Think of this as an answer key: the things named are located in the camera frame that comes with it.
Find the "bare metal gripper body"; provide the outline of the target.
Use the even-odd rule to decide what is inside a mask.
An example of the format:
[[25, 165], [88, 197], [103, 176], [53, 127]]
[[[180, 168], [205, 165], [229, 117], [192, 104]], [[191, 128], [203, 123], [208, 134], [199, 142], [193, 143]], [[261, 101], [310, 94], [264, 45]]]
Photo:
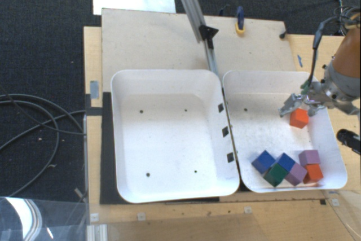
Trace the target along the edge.
[[314, 81], [309, 84], [307, 81], [302, 85], [302, 95], [304, 104], [308, 102], [319, 102], [328, 109], [339, 109], [346, 115], [359, 115], [360, 109], [353, 105], [357, 97], [351, 97], [332, 82]]

